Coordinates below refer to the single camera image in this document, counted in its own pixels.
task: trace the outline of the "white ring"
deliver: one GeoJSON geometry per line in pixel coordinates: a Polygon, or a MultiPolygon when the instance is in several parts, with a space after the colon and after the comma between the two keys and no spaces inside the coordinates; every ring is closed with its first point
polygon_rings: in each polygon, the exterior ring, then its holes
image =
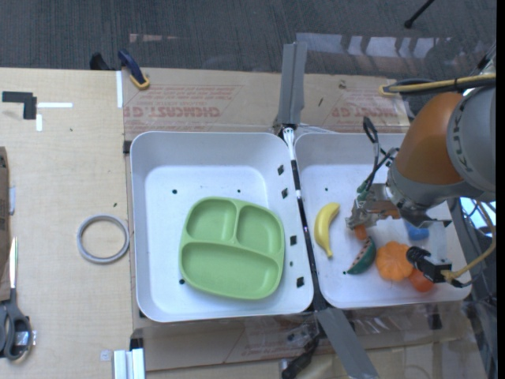
{"type": "Polygon", "coordinates": [[[122,256],[125,255],[126,251],[128,250],[129,246],[129,232],[128,232],[128,227],[126,226],[126,223],[124,223],[122,220],[120,220],[117,216],[114,215],[108,215],[106,213],[103,214],[98,214],[91,216],[87,218],[80,226],[79,226],[79,231],[77,231],[77,248],[79,249],[80,255],[85,258],[86,260],[93,262],[95,264],[109,264],[111,262],[114,262],[121,258],[122,256]],[[90,254],[82,245],[82,235],[86,228],[94,223],[94,222],[99,222],[99,221],[107,221],[107,222],[112,222],[116,226],[118,226],[122,232],[123,235],[125,236],[125,242],[123,244],[123,247],[113,256],[110,257],[97,257],[94,256],[93,254],[90,254]]]}

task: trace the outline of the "yellow toy banana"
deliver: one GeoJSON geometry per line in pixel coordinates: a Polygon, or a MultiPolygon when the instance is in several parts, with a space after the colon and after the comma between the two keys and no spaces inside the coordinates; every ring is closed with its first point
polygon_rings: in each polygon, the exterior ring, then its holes
{"type": "Polygon", "coordinates": [[[314,223],[314,239],[326,251],[328,258],[333,256],[330,248],[330,224],[339,211],[340,204],[330,202],[318,211],[314,223]]]}

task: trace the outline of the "scissors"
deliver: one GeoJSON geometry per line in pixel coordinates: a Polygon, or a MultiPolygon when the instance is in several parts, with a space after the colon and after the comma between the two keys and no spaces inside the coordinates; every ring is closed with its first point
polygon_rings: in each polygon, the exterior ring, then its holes
{"type": "Polygon", "coordinates": [[[29,319],[16,304],[17,237],[9,255],[10,298],[0,302],[0,356],[15,361],[28,351],[33,340],[29,319]]]}

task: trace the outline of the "white plastic tray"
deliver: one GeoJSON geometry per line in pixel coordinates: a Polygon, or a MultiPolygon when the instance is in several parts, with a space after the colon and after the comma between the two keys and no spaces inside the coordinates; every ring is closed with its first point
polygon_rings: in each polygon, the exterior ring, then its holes
{"type": "Polygon", "coordinates": [[[166,323],[290,314],[310,306],[313,283],[304,232],[289,152],[279,137],[146,132],[133,140],[130,162],[137,303],[149,319],[166,323]],[[250,201],[281,219],[286,253],[281,282],[272,295],[237,300],[182,283],[178,250],[185,218],[198,200],[212,196],[250,201]]]}
{"type": "MultiPolygon", "coordinates": [[[[403,136],[382,134],[380,144],[384,150],[393,146],[399,147],[403,136]]],[[[305,133],[295,141],[295,152],[320,288],[331,305],[341,309],[398,306],[461,300],[469,294],[471,286],[454,288],[448,283],[439,283],[431,291],[421,293],[413,289],[409,280],[399,283],[383,280],[375,265],[360,275],[344,275],[343,272],[350,267],[361,248],[354,233],[346,227],[346,217],[350,216],[356,188],[372,170],[372,143],[364,133],[305,133]],[[316,244],[312,231],[316,214],[320,208],[332,201],[338,202],[341,208],[330,226],[334,256],[328,259],[323,249],[316,244]]],[[[385,182],[386,177],[387,168],[381,167],[375,182],[385,182]]],[[[442,204],[434,208],[430,216],[450,219],[450,212],[447,205],[442,204]]],[[[402,220],[380,220],[375,227],[367,229],[367,232],[374,238],[378,247],[390,240],[420,245],[419,242],[409,240],[402,220]]],[[[466,262],[453,223],[446,227],[445,236],[447,256],[453,262],[453,269],[459,269],[466,262]]],[[[469,273],[461,277],[462,282],[469,279],[469,273]]]]}

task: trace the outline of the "scissors blade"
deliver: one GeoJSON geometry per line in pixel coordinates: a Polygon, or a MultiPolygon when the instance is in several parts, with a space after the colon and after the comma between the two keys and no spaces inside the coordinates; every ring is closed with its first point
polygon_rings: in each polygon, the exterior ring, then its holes
{"type": "Polygon", "coordinates": [[[16,287],[16,267],[17,267],[17,237],[13,237],[13,242],[10,245],[9,255],[9,276],[10,287],[16,287]]]}

